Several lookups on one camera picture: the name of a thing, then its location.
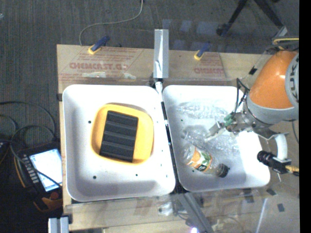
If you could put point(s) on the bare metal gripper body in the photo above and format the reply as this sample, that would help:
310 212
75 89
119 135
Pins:
239 124

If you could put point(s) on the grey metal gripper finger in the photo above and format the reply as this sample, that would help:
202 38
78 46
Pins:
216 126
211 135

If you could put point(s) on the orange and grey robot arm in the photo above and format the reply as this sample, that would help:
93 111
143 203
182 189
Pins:
269 88

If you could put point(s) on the clear plastic bottle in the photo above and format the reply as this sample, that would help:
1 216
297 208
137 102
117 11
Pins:
201 110
194 136

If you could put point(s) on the orange label bottle black cap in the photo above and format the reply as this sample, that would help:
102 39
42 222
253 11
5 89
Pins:
201 161

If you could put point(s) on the white plastic tray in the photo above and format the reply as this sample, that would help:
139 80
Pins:
247 176
80 173

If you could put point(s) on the yellow plate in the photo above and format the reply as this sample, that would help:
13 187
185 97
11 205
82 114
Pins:
145 135

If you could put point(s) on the black ribbed block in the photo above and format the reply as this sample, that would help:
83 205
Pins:
119 136

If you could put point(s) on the brown cardboard board red print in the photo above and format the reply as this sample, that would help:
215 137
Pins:
73 76

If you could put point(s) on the black cylinder on white bracket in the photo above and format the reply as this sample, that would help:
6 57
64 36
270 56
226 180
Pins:
269 159

